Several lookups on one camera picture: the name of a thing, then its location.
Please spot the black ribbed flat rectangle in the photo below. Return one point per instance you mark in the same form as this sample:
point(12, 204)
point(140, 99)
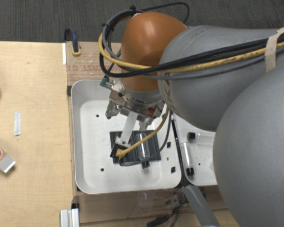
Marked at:
point(155, 150)

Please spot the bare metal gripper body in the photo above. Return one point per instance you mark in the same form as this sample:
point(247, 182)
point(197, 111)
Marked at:
point(130, 104)

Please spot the white plastic tray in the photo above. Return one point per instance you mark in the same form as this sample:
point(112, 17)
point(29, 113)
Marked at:
point(203, 171)
point(92, 150)

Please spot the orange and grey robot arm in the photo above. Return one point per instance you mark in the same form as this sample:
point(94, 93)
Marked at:
point(203, 84)

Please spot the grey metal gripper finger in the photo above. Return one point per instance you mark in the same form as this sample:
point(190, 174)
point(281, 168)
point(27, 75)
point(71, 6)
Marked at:
point(144, 124)
point(111, 111)

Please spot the clear plastic bottle black cap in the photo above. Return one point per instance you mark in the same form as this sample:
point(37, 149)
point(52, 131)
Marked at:
point(203, 137)
point(187, 155)
point(143, 150)

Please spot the brown and white carton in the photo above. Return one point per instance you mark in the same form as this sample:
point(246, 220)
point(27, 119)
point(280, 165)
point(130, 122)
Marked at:
point(1, 157)

